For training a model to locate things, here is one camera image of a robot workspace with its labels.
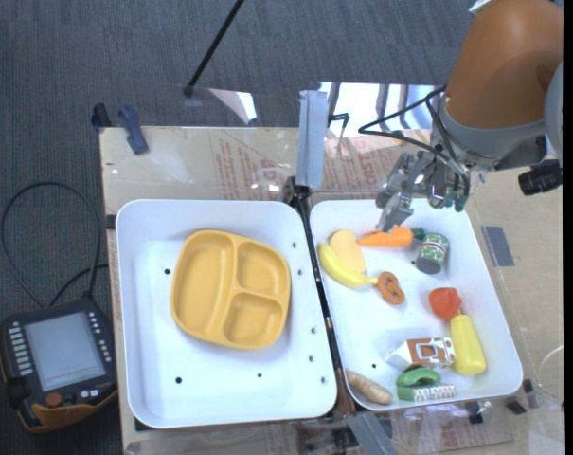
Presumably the brown and white carton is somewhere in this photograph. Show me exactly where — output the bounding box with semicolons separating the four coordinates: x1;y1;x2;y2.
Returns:
385;335;458;373

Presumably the green curved toy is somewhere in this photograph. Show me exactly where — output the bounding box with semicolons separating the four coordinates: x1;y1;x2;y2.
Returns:
394;366;443;390

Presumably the yellow divided plate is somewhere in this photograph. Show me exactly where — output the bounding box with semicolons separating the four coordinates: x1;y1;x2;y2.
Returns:
169;228;293;351

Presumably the yellow banana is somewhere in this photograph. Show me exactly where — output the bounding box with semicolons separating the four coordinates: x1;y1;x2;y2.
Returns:
317;243;380;289

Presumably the small green and white carton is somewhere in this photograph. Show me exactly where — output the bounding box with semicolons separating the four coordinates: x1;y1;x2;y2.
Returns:
396;382;458;404

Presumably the brown cardboard board red print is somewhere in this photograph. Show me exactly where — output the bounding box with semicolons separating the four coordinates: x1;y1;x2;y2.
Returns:
98;125;565;455

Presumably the orange carrot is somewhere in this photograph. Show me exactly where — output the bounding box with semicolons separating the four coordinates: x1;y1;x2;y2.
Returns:
356;225;427;249

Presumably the tan bread roll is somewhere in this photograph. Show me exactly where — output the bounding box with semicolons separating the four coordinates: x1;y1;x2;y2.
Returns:
344;369;394;407

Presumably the red pepper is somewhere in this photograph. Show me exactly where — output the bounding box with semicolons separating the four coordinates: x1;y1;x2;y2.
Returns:
427;286;463;321

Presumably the pale orange oval slice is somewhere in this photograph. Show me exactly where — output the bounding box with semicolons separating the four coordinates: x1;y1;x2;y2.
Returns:
327;228;367;275

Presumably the black cylinder on white bracket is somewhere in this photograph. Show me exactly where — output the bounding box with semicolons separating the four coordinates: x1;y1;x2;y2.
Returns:
497;135;564;197

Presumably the white plastic tray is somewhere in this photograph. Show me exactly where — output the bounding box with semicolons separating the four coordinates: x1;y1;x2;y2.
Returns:
115;198;339;430
308;197;525;413

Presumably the yellow squeeze bottle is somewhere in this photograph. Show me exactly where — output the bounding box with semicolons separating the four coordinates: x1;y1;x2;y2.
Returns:
449;313;488;377

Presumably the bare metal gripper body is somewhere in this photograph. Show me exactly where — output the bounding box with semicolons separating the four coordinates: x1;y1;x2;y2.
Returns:
375;151;472;209

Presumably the brown pretzel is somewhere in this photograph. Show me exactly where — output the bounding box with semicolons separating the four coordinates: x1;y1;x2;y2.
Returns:
376;270;406;306

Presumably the green and white can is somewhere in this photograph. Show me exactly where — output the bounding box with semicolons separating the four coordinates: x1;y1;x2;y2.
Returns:
414;232;451;276

